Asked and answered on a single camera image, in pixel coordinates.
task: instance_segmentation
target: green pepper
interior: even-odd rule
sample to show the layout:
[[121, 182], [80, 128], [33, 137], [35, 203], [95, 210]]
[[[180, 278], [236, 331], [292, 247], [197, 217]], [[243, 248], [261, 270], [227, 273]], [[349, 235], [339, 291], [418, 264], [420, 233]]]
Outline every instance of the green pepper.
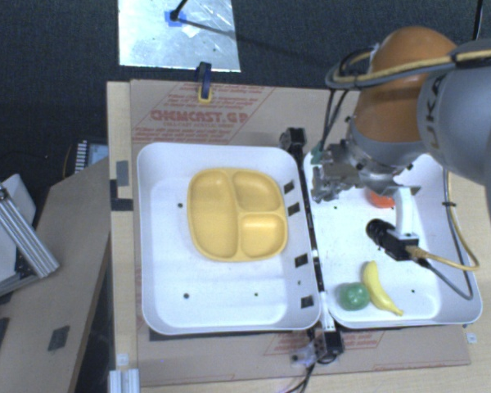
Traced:
[[361, 310], [369, 304], [369, 291], [360, 282], [343, 284], [338, 294], [340, 307], [344, 310]]

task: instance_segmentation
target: silver sheet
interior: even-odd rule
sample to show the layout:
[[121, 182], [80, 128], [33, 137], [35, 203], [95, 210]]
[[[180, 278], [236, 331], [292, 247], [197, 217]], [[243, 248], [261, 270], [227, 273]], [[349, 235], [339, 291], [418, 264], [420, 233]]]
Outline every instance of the silver sheet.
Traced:
[[119, 63], [240, 72], [231, 0], [189, 0], [171, 25], [165, 14], [181, 1], [119, 0]]

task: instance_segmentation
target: toy banana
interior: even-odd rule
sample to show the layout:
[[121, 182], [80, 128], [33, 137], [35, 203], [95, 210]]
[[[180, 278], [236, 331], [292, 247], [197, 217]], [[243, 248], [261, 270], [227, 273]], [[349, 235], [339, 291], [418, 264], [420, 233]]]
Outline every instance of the toy banana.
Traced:
[[378, 278], [378, 267], [374, 260], [369, 262], [363, 270], [363, 284], [369, 291], [371, 302], [376, 307], [382, 310], [392, 311], [398, 316], [403, 315], [403, 311], [396, 306], [384, 291], [384, 288], [382, 288], [380, 279]]

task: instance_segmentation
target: dark background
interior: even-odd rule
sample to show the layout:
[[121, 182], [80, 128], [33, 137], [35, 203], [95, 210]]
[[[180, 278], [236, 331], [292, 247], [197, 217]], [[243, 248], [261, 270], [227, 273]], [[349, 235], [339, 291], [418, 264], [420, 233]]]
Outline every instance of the dark background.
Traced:
[[[476, 2], [232, 0], [242, 72], [213, 79], [323, 88], [325, 73], [341, 57], [402, 26], [428, 26], [456, 43], [471, 40]], [[20, 173], [35, 198], [62, 179], [72, 142], [106, 136], [107, 81], [193, 79], [192, 71], [119, 66], [117, 4], [0, 0], [0, 178]], [[484, 0], [480, 36], [491, 37], [491, 0]], [[101, 352], [92, 362], [101, 363], [102, 377], [108, 309], [101, 303], [93, 325], [99, 334], [89, 348]], [[99, 377], [88, 367], [79, 391], [93, 386], [85, 377]]]

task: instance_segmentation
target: yellow plate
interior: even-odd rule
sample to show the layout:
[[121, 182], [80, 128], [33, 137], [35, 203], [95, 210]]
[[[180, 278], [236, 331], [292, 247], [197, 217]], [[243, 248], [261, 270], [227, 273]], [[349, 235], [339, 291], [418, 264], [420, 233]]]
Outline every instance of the yellow plate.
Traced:
[[284, 200], [275, 181], [249, 170], [219, 168], [189, 183], [187, 216], [198, 251], [227, 262], [267, 259], [287, 243]]

